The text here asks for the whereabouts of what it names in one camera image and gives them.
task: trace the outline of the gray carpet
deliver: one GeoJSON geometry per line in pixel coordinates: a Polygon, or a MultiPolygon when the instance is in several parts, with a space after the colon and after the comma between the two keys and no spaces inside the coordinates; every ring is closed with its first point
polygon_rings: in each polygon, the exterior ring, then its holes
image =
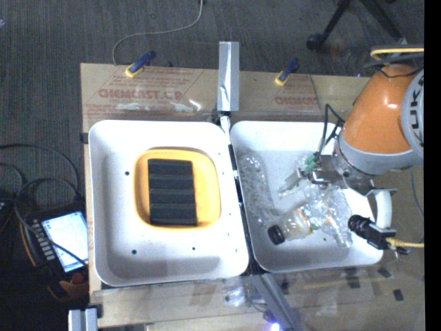
{"type": "MultiPolygon", "coordinates": [[[[424,43],[424,0],[379,2],[408,43],[424,43]]],[[[362,65],[370,60],[370,48],[395,41],[359,1],[351,4],[320,52],[306,48],[308,36],[324,29],[337,3],[205,0],[194,26],[127,39],[116,49],[116,62],[131,63],[151,49],[157,53],[155,66],[216,69],[218,42],[238,41],[241,70],[278,72],[298,57],[300,73],[369,76],[372,71],[362,65]]],[[[112,63],[112,49],[123,37],[189,25],[198,9],[198,0],[0,0],[5,21],[0,28],[0,145],[57,149],[73,161],[83,183],[80,63],[112,63]]],[[[27,181],[73,180],[63,160],[45,151],[2,150],[0,162],[20,168],[27,181]]],[[[10,168],[0,167],[0,174],[2,189],[17,190],[10,168]]],[[[46,183],[38,204],[47,207],[71,196],[59,183],[46,183]]],[[[2,271],[0,328],[7,330],[5,319],[14,321],[13,330],[64,330],[69,306],[54,302],[38,286],[16,240],[2,271]]]]}

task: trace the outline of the white cable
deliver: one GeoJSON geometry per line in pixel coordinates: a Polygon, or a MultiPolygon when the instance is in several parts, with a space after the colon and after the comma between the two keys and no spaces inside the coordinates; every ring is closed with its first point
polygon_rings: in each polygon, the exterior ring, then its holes
{"type": "Polygon", "coordinates": [[[137,37],[137,36],[146,36],[146,35],[154,35],[154,34],[166,34],[166,33],[173,33],[173,32],[178,32],[180,30],[186,30],[190,27],[193,27],[195,24],[198,23],[199,19],[201,18],[202,15],[202,7],[203,7],[203,0],[200,0],[200,8],[199,8],[199,14],[198,17],[188,26],[184,26],[184,27],[179,27],[179,28],[175,28],[173,30],[162,30],[162,31],[156,31],[156,32],[140,32],[140,33],[134,33],[131,35],[128,35],[122,39],[120,39],[119,41],[117,41],[113,47],[112,50],[112,60],[113,60],[113,64],[116,65],[116,60],[115,60],[115,50],[116,48],[122,43],[124,42],[126,39],[132,38],[132,37],[137,37]]]}

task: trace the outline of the blue light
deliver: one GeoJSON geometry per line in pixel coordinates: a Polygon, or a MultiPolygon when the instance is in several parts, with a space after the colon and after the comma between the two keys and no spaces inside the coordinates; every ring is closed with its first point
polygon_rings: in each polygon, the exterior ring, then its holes
{"type": "Polygon", "coordinates": [[[282,331],[278,323],[272,323],[270,331],[282,331]]]}

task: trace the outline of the white screen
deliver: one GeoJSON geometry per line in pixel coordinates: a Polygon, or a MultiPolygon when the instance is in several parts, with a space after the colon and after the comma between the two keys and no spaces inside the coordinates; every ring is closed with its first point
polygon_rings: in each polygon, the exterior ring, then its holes
{"type": "MultiPolygon", "coordinates": [[[[81,260],[88,259],[88,228],[81,212],[43,221],[43,228],[48,237],[81,260]]],[[[82,263],[66,251],[55,247],[58,258],[66,272],[80,268],[82,263]]]]}

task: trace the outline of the white plastic tray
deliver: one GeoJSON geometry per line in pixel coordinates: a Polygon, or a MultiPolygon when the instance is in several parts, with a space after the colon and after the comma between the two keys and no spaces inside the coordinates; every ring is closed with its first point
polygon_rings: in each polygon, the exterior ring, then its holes
{"type": "Polygon", "coordinates": [[[227,278],[245,271],[249,256],[227,139],[211,123],[101,121],[89,133],[94,261],[115,287],[227,278]],[[199,230],[157,230],[136,213],[132,171],[151,148],[197,149],[214,163],[220,218],[199,230]]]}
{"type": "MultiPolygon", "coordinates": [[[[240,121],[232,127],[231,137],[236,157],[247,152],[258,154],[267,174],[268,190],[274,207],[287,210],[293,202],[288,197],[280,200],[277,189],[294,171],[299,158],[317,150],[322,131],[322,123],[240,121]]],[[[323,154],[330,154],[332,147],[331,142],[323,154]]],[[[345,194],[354,214],[373,219],[367,198],[349,189],[345,190],[345,194]]],[[[305,239],[274,245],[256,216],[248,213],[246,200],[245,212],[254,257],[269,272],[369,265],[382,257],[382,251],[370,246],[354,233],[350,248],[338,247],[331,236],[321,231],[315,231],[305,239]]]]}

